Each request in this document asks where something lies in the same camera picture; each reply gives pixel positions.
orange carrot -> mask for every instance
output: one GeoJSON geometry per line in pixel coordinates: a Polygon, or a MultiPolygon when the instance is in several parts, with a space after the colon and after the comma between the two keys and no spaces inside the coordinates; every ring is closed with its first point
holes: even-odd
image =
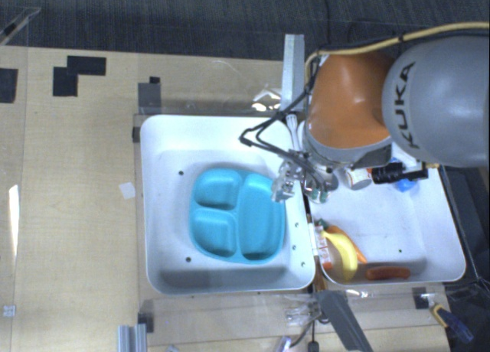
{"type": "MultiPolygon", "coordinates": [[[[337,226],[330,226],[329,228],[327,228],[327,232],[328,233],[341,233],[342,235],[345,235],[347,238],[349,238],[349,240],[352,242],[352,239],[350,238],[350,236],[347,233],[345,233],[344,230],[340,229],[337,226]]],[[[364,254],[359,250],[359,248],[356,246],[356,244],[354,242],[352,242],[352,246],[354,246],[354,248],[355,248],[355,253],[358,257],[358,261],[361,263],[368,263],[368,260],[366,259],[364,254]]]]}

wooden table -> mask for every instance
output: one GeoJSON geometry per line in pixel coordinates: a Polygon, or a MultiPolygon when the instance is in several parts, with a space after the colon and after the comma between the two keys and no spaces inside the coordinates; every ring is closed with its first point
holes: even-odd
{"type": "MultiPolygon", "coordinates": [[[[27,80],[27,101],[24,155],[18,161],[23,172],[11,351],[115,350],[117,328],[136,323],[144,292],[139,286],[136,201],[125,199],[119,189],[123,183],[135,184],[132,126],[138,83],[161,77],[164,98],[177,105],[223,99],[231,91],[244,102],[260,87],[280,88],[282,64],[23,47],[3,47],[0,53],[6,51],[25,57],[19,70],[27,73],[20,76],[27,80]],[[67,55],[106,57],[106,75],[79,76],[78,97],[53,97],[53,67],[65,67],[67,55]]],[[[0,64],[10,62],[3,57],[0,64]]],[[[2,106],[0,112],[13,106],[2,106]]],[[[3,127],[9,125],[8,114],[0,119],[3,127]]],[[[442,286],[430,288],[447,303],[442,286]]],[[[172,311],[173,298],[156,298],[172,312],[178,343],[168,342],[181,352],[272,351],[277,331],[297,334],[285,327],[284,318],[271,317],[266,321],[270,330],[262,328],[257,337],[238,339],[239,331],[227,337],[219,321],[206,321],[210,317],[198,301],[188,306],[190,311],[172,311]]],[[[240,311],[238,303],[234,307],[234,315],[243,312],[243,322],[230,329],[246,326],[248,311],[240,311]]],[[[266,307],[264,312],[274,310],[266,307]]],[[[445,331],[427,310],[395,305],[377,313],[366,308],[354,312],[375,350],[449,350],[445,331]],[[387,321],[392,326],[384,326],[387,321]]],[[[330,325],[318,332],[322,350],[343,350],[330,325]]],[[[309,336],[294,350],[305,350],[306,341],[309,336]]],[[[167,346],[149,350],[165,351],[167,346]]]]}

gray floor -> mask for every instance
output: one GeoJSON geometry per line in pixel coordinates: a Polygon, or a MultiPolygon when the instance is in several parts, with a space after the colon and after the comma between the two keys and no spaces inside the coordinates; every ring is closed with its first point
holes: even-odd
{"type": "MultiPolygon", "coordinates": [[[[489,0],[328,0],[332,41],[488,20],[489,0]]],[[[322,0],[0,0],[41,7],[29,44],[112,51],[280,59],[285,33],[304,34],[307,51],[325,42],[322,0]]],[[[13,44],[26,44],[17,37],[13,44]]]]}

sausage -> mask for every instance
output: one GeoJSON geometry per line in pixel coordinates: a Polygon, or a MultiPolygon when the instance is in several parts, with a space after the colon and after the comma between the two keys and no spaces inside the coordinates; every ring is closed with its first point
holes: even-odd
{"type": "Polygon", "coordinates": [[[410,269],[404,266],[376,266],[365,273],[368,280],[408,279],[410,269]]]}

yellow banana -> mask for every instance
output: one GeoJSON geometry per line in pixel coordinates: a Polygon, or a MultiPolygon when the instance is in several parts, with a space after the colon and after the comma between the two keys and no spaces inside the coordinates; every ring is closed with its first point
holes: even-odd
{"type": "Polygon", "coordinates": [[[342,271],[344,279],[348,282],[352,279],[358,270],[358,256],[355,252],[354,245],[351,240],[341,233],[328,233],[322,231],[321,235],[327,238],[332,245],[337,249],[342,259],[342,271]]]}

